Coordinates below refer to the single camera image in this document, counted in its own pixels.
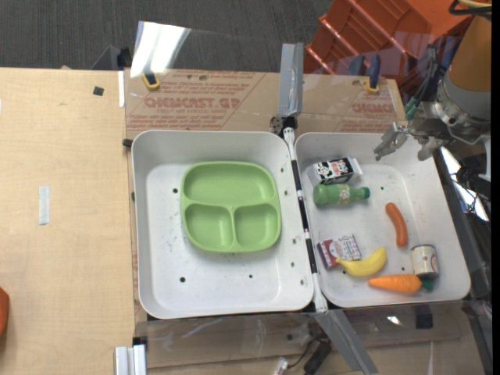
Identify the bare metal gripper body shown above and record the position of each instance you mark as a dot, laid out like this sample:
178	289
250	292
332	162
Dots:
437	125

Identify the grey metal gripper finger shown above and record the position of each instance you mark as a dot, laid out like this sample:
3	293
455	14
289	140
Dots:
427	150
390	141

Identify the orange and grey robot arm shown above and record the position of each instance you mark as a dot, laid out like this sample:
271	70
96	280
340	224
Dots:
470	61

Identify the white plastic tray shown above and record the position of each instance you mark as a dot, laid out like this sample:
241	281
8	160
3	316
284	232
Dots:
168	272
426	193

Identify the white cow print carton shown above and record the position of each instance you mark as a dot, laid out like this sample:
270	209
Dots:
336	170

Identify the green bottle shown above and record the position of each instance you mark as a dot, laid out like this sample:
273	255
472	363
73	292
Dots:
336	194

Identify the orange sausage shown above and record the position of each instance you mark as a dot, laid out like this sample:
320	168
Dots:
398	225

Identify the thin black and white rod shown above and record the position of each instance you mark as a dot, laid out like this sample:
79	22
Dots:
298	182

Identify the white and orange can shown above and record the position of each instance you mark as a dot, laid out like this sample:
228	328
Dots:
424	260

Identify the maroon and white carton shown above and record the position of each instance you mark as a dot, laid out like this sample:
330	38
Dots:
343	248

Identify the orange stacked plastic bins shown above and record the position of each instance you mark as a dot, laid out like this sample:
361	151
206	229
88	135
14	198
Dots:
371	18

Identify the yellow banana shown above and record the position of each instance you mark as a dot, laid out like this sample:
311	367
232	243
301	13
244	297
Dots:
365	266

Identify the orange carrot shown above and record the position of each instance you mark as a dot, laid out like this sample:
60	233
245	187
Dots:
394	283

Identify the brown cardboard board, red print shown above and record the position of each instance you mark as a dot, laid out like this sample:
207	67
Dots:
234	104

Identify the green divided plate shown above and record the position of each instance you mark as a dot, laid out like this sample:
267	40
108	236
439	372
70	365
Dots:
230	188

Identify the black cylinder on white bracket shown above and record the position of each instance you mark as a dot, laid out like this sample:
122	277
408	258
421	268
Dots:
474	180

